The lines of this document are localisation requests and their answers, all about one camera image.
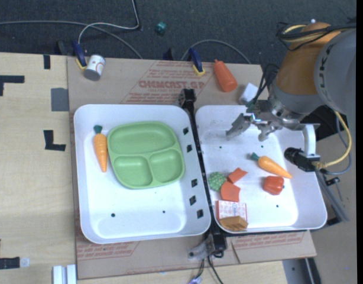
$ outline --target yellow cable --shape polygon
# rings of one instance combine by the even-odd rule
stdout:
[[[303,28],[307,26],[306,24],[296,24],[296,25],[292,25],[292,26],[289,26],[288,28],[286,28],[282,33],[281,35],[286,35],[287,33],[297,29],[297,28]],[[345,31],[345,30],[348,30],[349,28],[346,28],[346,27],[343,27],[343,28],[338,28],[336,30],[332,30],[330,31],[330,33],[334,32],[334,31]],[[300,42],[300,41],[309,41],[309,40],[313,40],[315,38],[318,38],[319,36],[324,36],[326,33],[328,33],[327,31],[323,30],[323,31],[312,31],[311,34],[309,35],[305,35],[305,36],[301,36],[301,37],[296,37],[296,38],[293,38],[293,39],[285,39],[283,38],[283,41],[284,42],[288,42],[288,43],[295,43],[295,42]]]
[[[334,165],[334,164],[338,164],[339,162],[341,162],[350,152],[351,150],[351,146],[352,146],[352,138],[351,138],[351,133],[349,132],[349,129],[345,123],[345,121],[342,119],[341,115],[339,112],[337,111],[334,111],[336,117],[338,118],[339,122],[342,124],[346,134],[347,134],[347,138],[348,138],[348,146],[347,146],[347,149],[346,149],[346,152],[342,155],[342,157],[332,161],[332,162],[312,162],[312,164],[317,168],[317,169],[322,169],[322,168],[326,168],[326,167],[329,167],[331,165]]]

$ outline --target white tray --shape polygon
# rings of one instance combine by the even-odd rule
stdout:
[[[108,161],[100,170],[92,147],[93,126],[103,133],[122,124],[161,121],[171,127],[183,152],[185,173],[177,182],[128,189]],[[211,222],[189,117],[172,105],[84,105],[74,115],[80,224],[94,243],[116,243],[198,235]]]
[[[241,188],[239,201],[245,202],[247,206],[248,228],[243,233],[322,227],[326,223],[327,212],[316,175],[300,170],[284,158],[286,148],[304,148],[302,132],[283,128],[260,142],[260,130],[252,125],[246,132],[228,140],[226,130],[231,128],[240,113],[245,114],[245,109],[245,106],[240,105],[210,105],[196,112],[207,177],[212,172],[228,175],[237,167],[248,172],[236,183]],[[271,174],[249,159],[252,152],[270,157],[292,174],[292,179],[285,179],[281,194],[270,195],[262,189],[262,180]],[[221,200],[219,192],[213,190],[210,190],[210,197],[212,204]]]

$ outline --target orange carrot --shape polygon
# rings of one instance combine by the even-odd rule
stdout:
[[[231,183],[235,183],[236,181],[240,180],[247,172],[237,167],[232,173],[228,176],[228,181]]]
[[[282,176],[288,179],[292,178],[292,175],[289,172],[287,172],[279,164],[267,156],[258,157],[257,154],[252,153],[251,160],[257,161],[260,168],[273,173],[274,175]]]
[[[232,202],[239,202],[239,191],[241,189],[230,183],[229,181],[225,181],[220,189],[221,198],[224,201],[232,201]]]
[[[108,164],[108,147],[106,136],[101,133],[103,128],[100,125],[95,125],[93,129],[96,133],[93,137],[93,149],[95,150],[101,170],[106,172],[106,166]]]

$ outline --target gray wire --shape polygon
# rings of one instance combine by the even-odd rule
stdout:
[[[336,216],[340,219],[340,221],[349,221],[345,210],[343,209],[342,205],[339,203],[335,195],[332,193],[332,191],[329,189],[329,187],[326,185],[325,178],[323,177],[323,174],[319,171],[315,171],[318,184],[321,188],[321,191],[323,194],[327,197],[327,199],[330,201],[332,208],[335,211]]]
[[[52,20],[30,20],[30,21],[5,21],[5,22],[0,22],[0,25],[10,25],[10,24],[70,24],[70,25],[81,25],[81,26],[88,26],[89,24],[86,23],[82,23],[82,22],[74,22],[74,21],[52,21]],[[117,40],[121,41],[122,43],[124,43],[127,47],[129,47],[140,59],[143,59],[141,57],[141,55],[139,54],[139,52],[136,51],[136,49],[133,48],[133,46],[131,46],[129,43],[127,43],[125,40],[123,40],[122,38],[118,37],[115,34],[110,33],[109,31],[106,31],[102,28],[96,27],[96,26],[91,26],[91,28],[101,31],[103,33],[106,33],[110,36],[112,36],[113,38],[116,38]]]
[[[80,39],[82,38],[82,35],[83,33],[90,27],[93,27],[95,25],[107,25],[107,26],[110,26],[110,27],[115,27],[115,28],[121,28],[123,30],[136,30],[139,26],[140,26],[140,19],[138,18],[138,13],[137,13],[137,9],[135,7],[135,2],[134,0],[131,0],[132,1],[132,6],[133,6],[133,10],[134,10],[134,15],[135,15],[135,22],[136,22],[136,25],[133,26],[133,27],[125,27],[125,26],[121,26],[121,25],[116,25],[116,24],[112,24],[112,23],[105,23],[105,22],[96,22],[96,23],[91,23],[91,24],[88,24],[79,34],[79,38],[77,40],[77,42],[80,44]]]
[[[190,47],[195,47],[199,44],[202,44],[202,43],[207,43],[207,42],[212,42],[212,43],[219,43],[219,44],[222,44],[224,46],[227,46],[227,47],[230,47],[231,49],[235,50],[238,54],[240,54],[246,61],[248,64],[251,64],[250,60],[245,56],[245,54],[243,54],[240,50],[238,50],[236,47],[232,46],[231,44],[229,43],[226,43],[224,41],[220,41],[220,40],[215,40],[215,39],[205,39],[205,40],[201,40],[201,41],[198,41],[194,44],[192,44]],[[188,55],[188,51],[189,49],[184,53],[183,57],[181,57],[181,61],[183,61],[186,56]]]

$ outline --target wooden table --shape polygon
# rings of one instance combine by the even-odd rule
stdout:
[[[51,283],[55,265],[76,263],[70,126],[67,111],[51,110],[51,90],[67,89],[66,57],[0,53],[0,257],[29,266],[0,270],[0,283]],[[45,150],[44,130],[65,151]],[[216,268],[224,283],[287,283],[281,261]],[[78,283],[189,283],[196,270],[80,280]],[[217,283],[210,268],[203,283]]]

